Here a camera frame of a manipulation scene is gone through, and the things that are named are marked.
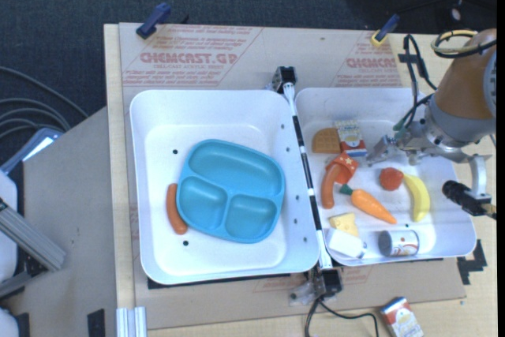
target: banana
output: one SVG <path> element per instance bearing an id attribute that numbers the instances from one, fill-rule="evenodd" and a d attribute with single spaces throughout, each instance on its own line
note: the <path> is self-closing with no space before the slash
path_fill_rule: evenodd
<path id="1" fill-rule="evenodd" d="M 413 197 L 413 221 L 419 222 L 429 212 L 431 200 L 424 182 L 412 174 L 403 173 L 403 181 Z"/>

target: soda can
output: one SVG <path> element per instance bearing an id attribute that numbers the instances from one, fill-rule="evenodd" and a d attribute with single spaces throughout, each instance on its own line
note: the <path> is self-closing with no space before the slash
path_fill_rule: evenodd
<path id="1" fill-rule="evenodd" d="M 413 256 L 419 251 L 419 237 L 414 230 L 383 230 L 379 250 L 387 257 Z"/>

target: white tray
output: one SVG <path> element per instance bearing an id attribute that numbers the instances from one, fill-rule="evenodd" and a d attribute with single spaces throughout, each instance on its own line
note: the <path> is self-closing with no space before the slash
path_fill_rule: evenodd
<path id="1" fill-rule="evenodd" d="M 383 135 L 394 135 L 393 125 L 412 107 L 412 92 L 408 88 L 306 88 L 297 95 L 296 106 L 301 130 L 307 147 L 314 191 L 320 201 L 320 184 L 325 167 L 335 156 L 312 153 L 312 137 L 319 130 L 331 127 L 336 120 L 357 120 L 363 140 L 370 151 Z M 424 109 L 417 112 L 417 119 Z M 352 189 L 365 189 L 383 203 L 396 217 L 398 223 L 390 225 L 367 215 L 350 203 L 347 195 L 335 186 L 335 206 L 324 209 L 319 204 L 323 228 L 329 228 L 333 215 L 354 212 L 359 233 L 368 248 L 361 259 L 329 253 L 340 264 L 348 266 L 377 264 L 404 260 L 429 260 L 449 256 L 465 256 L 473 251 L 477 236 L 471 217 L 442 194 L 447 180 L 456 180 L 452 162 L 442 157 L 425 157 L 416 166 L 410 166 L 405 153 L 398 152 L 391 159 L 371 167 L 365 158 L 355 158 L 360 166 L 350 179 Z M 379 184 L 380 171 L 396 167 L 421 178 L 431 197 L 431 209 L 419 223 L 412 220 L 412 197 L 404 185 L 394 192 L 384 190 Z M 382 230 L 415 230 L 419 236 L 419 252 L 415 256 L 385 257 L 378 247 Z"/>
<path id="2" fill-rule="evenodd" d="M 131 102 L 130 121 L 140 258 L 152 280 L 191 283 L 303 272 L 315 265 L 316 229 L 290 108 L 282 96 L 267 90 L 150 90 Z M 190 148 L 207 139 L 253 148 L 283 169 L 281 214 L 263 241 L 230 242 L 192 228 L 178 235 L 170 227 L 166 188 L 178 182 Z"/>

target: table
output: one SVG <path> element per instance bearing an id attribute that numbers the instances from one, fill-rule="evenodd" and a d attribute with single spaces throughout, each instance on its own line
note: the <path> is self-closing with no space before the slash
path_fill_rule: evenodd
<path id="1" fill-rule="evenodd" d="M 391 49 L 394 54 L 402 53 L 402 34 L 390 35 Z M 438 83 L 448 67 L 448 60 L 436 57 L 429 49 L 433 36 L 415 36 L 421 54 L 425 58 L 430 77 Z M 116 266 L 116 293 L 118 308 L 136 306 L 133 281 L 133 257 L 130 233 L 130 212 L 128 179 L 125 154 L 125 121 L 122 97 L 121 50 L 119 26 L 104 26 L 104 45 L 106 50 L 107 109 L 110 137 L 110 168 L 112 185 L 112 204 L 114 220 L 114 251 Z M 410 86 L 406 69 L 399 72 L 404 86 Z M 427 94 L 428 87 L 421 82 L 421 90 Z M 472 147 L 480 154 L 493 154 L 486 163 L 488 169 L 489 192 L 496 201 L 496 150 L 490 141 L 483 140 Z M 456 166 L 458 178 L 468 184 L 469 168 Z M 496 222 L 487 217 L 474 218 L 477 237 L 482 240 L 488 266 L 481 273 L 472 273 L 471 284 L 466 288 L 467 296 L 463 300 L 437 301 L 412 304 L 426 335 L 497 335 L 497 260 L 496 260 Z M 346 311 L 345 314 L 363 313 Z M 206 324 L 182 328 L 151 330 L 150 336 L 171 335 L 303 335 L 305 315 L 282 316 L 277 318 L 244 320 L 231 323 Z M 380 334 L 387 335 L 380 323 Z M 373 335 L 370 319 L 342 320 L 328 313 L 317 313 L 312 318 L 310 332 L 313 335 Z"/>

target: blue plate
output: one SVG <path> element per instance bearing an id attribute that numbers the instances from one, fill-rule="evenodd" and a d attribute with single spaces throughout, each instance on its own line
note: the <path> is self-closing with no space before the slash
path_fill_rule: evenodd
<path id="1" fill-rule="evenodd" d="M 256 243 L 274 230 L 284 192 L 284 173 L 270 156 L 210 139 L 189 152 L 176 201 L 188 226 L 218 238 Z"/>

